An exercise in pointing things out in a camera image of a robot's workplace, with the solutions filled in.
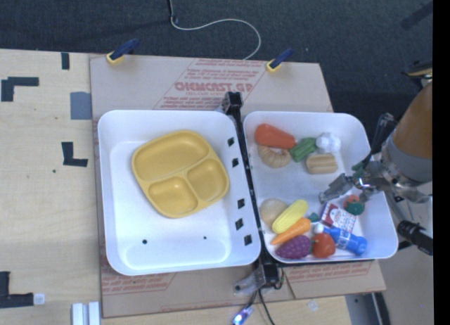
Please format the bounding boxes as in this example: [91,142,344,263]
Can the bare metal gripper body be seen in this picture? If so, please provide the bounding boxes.
[353,160,433,204]

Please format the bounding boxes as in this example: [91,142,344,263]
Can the orange strawberry with green leaves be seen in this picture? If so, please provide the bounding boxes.
[342,193,366,217]

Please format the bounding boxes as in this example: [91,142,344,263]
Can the beige bread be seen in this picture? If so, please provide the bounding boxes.
[304,152,339,176]

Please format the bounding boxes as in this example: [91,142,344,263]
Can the red and white carton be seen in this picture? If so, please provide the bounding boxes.
[319,202,358,234]

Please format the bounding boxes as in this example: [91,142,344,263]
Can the white plastic tray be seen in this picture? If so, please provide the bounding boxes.
[97,109,262,277]
[242,110,399,265]

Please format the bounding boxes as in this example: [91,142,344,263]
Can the green ribbed vegetable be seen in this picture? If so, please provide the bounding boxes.
[288,136,319,163]

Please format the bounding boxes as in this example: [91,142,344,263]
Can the blue bottle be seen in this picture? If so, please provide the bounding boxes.
[313,222,368,257]

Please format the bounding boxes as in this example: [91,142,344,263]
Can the yellow corn cob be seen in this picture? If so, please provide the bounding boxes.
[271,199,309,235]

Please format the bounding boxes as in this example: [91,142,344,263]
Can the red tomato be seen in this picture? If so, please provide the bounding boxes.
[311,232,337,259]

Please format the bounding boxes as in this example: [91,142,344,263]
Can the small orange carrot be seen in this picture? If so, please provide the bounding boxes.
[270,212,321,246]

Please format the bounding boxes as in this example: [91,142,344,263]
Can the tan croissant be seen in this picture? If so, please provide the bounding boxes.
[257,144,293,169]

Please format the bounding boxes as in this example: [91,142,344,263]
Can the pale round potato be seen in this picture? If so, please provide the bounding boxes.
[259,198,289,228]

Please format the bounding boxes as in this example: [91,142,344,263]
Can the purple grapes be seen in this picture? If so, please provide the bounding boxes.
[274,234,314,260]

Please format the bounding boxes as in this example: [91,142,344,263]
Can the large orange carrot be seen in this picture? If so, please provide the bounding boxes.
[254,123,297,150]

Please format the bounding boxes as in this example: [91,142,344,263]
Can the thin black rod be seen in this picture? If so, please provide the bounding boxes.
[230,105,269,265]

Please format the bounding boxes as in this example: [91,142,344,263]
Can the yellow divided plate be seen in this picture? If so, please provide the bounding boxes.
[131,129,231,219]

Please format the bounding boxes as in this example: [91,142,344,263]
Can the brown cardboard board red print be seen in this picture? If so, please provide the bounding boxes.
[89,54,387,319]

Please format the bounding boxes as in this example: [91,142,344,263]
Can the black cylinder on white bracket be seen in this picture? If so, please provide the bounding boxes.
[396,189,434,256]

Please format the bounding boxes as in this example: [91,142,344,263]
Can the black block with thin wires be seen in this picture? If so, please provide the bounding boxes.
[258,259,283,288]

